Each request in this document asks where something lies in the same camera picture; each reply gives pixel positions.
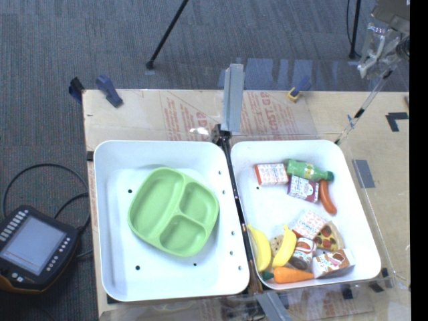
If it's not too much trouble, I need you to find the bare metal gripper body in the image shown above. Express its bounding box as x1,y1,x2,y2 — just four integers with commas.
370,0,411,37

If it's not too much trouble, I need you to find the black tripod leg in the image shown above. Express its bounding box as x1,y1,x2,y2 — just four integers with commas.
145,0,199,70
348,0,366,60

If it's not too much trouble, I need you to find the green bottle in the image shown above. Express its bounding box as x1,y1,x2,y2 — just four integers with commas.
285,158,335,183

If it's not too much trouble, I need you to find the orange sausage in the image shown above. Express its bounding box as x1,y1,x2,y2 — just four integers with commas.
318,179,338,215

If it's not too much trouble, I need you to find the purple and white carton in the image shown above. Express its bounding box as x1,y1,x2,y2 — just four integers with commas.
286,175,320,204

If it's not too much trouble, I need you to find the orange and white carton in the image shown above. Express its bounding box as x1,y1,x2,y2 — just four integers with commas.
254,163,290,187

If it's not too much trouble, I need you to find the brown cardboard board red print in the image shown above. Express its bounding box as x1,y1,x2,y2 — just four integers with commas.
81,88,411,321

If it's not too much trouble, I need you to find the pink and white carton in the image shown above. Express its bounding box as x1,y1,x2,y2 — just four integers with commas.
292,209,328,241

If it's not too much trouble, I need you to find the white plastic tray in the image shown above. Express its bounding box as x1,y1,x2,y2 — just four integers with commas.
229,139,383,291
93,139,251,302

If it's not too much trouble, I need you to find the pizza slice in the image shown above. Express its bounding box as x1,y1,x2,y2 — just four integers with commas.
313,220,346,252

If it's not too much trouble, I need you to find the red and white can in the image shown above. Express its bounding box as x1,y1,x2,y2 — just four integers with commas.
288,236,318,272

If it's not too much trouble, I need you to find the yellow banana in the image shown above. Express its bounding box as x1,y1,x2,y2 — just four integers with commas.
247,223,272,274
271,224,298,269

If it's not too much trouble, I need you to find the beige biscuit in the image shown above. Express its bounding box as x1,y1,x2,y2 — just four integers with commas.
269,234,286,257

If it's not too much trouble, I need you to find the white and brown carton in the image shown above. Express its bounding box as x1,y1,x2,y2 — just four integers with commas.
311,247,356,280

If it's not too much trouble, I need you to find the orange carrot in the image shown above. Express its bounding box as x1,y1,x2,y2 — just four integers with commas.
261,266,315,285

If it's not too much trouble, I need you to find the green divided plate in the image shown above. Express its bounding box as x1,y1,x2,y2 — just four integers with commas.
126,166,220,258

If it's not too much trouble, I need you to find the black block with wires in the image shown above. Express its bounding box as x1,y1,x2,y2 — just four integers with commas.
211,123,232,146

